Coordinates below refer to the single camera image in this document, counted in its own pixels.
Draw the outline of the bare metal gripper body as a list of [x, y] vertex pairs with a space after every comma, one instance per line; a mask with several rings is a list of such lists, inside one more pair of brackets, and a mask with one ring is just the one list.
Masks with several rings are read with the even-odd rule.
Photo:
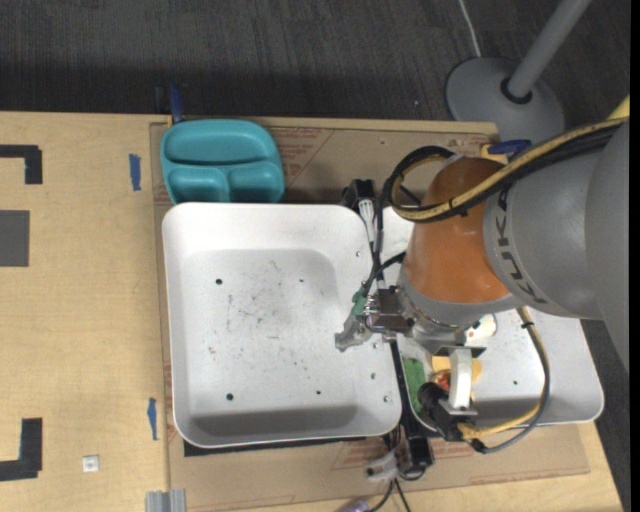
[[406, 287], [380, 289], [367, 317], [374, 333], [402, 334], [429, 353], [465, 346], [468, 321], [455, 304], [437, 301]]

